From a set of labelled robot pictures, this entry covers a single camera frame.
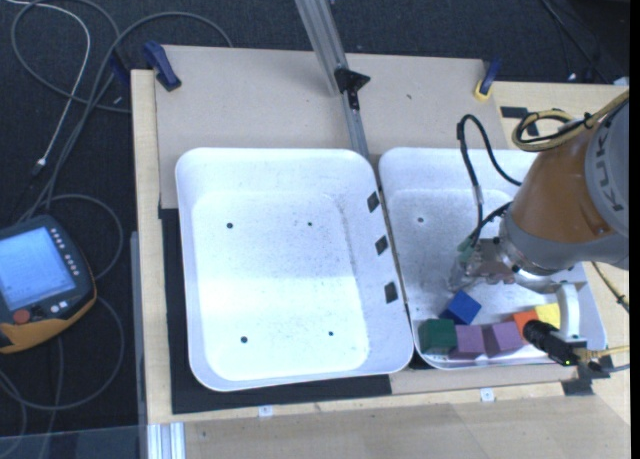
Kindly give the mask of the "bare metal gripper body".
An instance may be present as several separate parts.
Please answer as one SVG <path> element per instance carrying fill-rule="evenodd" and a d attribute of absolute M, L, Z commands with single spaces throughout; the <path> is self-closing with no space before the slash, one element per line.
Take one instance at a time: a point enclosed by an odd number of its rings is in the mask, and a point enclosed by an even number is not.
<path fill-rule="evenodd" d="M 475 275 L 484 271 L 511 271 L 515 274 L 515 282 L 509 285 L 518 285 L 536 293 L 554 293 L 563 284 L 549 275 L 533 274 L 513 263 L 503 251 L 498 238 L 480 239 L 464 262 L 469 277 L 469 285 L 465 288 L 480 285 Z"/>

